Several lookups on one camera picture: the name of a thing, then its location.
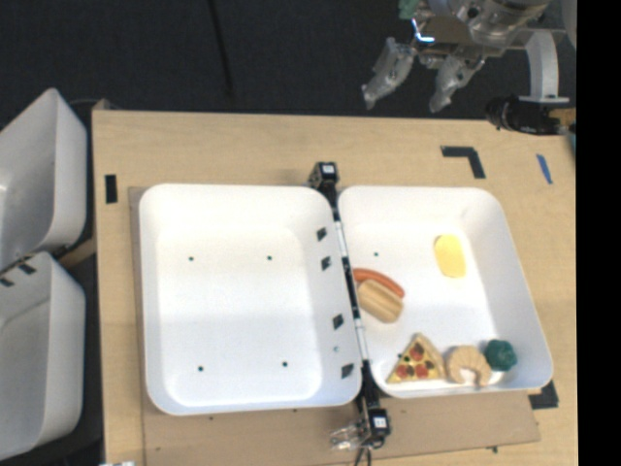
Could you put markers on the black cylinder on white bracket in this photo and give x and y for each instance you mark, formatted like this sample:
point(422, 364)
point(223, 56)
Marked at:
point(545, 61)

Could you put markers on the toy pizza slice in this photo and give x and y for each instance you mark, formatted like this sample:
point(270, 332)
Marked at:
point(418, 363)

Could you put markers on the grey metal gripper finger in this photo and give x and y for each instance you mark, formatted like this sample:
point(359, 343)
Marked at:
point(390, 73)
point(451, 83)

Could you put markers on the yellow oval toy food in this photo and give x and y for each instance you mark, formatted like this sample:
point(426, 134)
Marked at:
point(450, 256)

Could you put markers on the green toy broccoli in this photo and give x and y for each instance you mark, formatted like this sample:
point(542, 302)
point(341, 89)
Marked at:
point(500, 355)

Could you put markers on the tan toy bread bun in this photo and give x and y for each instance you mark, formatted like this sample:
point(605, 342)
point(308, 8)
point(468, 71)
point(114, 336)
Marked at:
point(381, 303)

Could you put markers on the beige toy croissant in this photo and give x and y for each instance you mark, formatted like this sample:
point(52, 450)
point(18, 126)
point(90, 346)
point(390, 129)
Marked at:
point(468, 361)

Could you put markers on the white plastic tray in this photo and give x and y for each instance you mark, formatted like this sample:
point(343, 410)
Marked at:
point(436, 309)
point(242, 299)

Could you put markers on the orange toy sausage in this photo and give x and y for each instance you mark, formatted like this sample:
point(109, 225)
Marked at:
point(376, 277)

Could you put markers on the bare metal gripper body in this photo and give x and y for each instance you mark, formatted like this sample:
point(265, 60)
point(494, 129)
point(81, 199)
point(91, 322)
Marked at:
point(478, 24)

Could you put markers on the thin black and white rod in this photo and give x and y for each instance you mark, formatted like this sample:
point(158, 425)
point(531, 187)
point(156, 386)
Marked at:
point(343, 248)

